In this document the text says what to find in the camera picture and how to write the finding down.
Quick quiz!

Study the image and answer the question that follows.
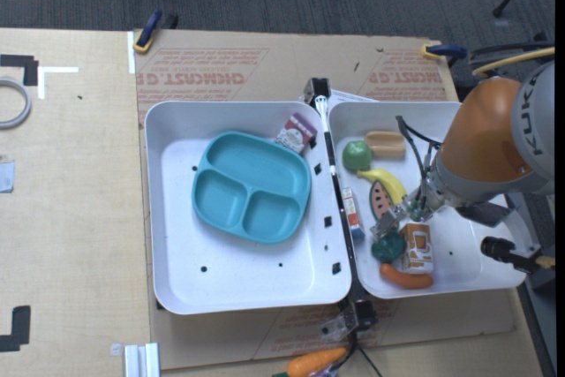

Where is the yellow banana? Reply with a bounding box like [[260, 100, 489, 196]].
[[356, 167, 408, 206]]

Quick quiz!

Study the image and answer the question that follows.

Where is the thin black and white rod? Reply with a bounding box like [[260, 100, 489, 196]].
[[314, 94, 362, 302]]

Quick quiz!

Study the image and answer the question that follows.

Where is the blue divided plate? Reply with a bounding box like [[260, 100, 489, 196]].
[[191, 131, 313, 246]]

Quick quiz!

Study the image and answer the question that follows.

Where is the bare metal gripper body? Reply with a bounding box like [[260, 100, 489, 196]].
[[398, 172, 448, 223]]

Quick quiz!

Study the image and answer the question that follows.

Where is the white plastic tray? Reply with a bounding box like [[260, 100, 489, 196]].
[[144, 100, 353, 316], [328, 101, 529, 300]]

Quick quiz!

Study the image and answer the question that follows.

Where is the orange carrot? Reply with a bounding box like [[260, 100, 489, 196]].
[[271, 346, 349, 377]]

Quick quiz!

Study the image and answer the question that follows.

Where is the green apple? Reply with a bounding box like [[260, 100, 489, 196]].
[[341, 139, 373, 172]]

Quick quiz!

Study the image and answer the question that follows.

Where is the brown cardboard board, red print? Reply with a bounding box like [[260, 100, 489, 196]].
[[133, 28, 517, 371]]

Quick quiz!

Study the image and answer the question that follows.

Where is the red and white carton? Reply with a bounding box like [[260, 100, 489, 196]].
[[273, 112, 319, 155]]

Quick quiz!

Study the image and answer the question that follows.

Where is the orange sausage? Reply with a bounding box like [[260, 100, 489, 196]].
[[379, 262, 435, 290]]

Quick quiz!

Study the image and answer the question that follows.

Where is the green broccoli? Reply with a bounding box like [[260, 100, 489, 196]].
[[370, 230, 408, 265]]

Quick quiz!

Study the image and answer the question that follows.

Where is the white and orange small carton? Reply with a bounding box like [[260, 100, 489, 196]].
[[340, 186, 366, 241]]

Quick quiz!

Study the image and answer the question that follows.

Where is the watermelon slice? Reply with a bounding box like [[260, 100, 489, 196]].
[[368, 179, 396, 222]]

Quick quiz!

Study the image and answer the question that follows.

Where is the black block with thin wires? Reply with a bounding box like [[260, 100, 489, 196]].
[[303, 77, 332, 105], [319, 298, 380, 342]]

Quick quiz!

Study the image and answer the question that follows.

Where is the tan hot dog bun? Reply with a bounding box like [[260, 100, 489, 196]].
[[364, 130, 407, 159]]

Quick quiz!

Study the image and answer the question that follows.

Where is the black cylinder on white bracket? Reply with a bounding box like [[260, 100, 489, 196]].
[[458, 199, 546, 276]]

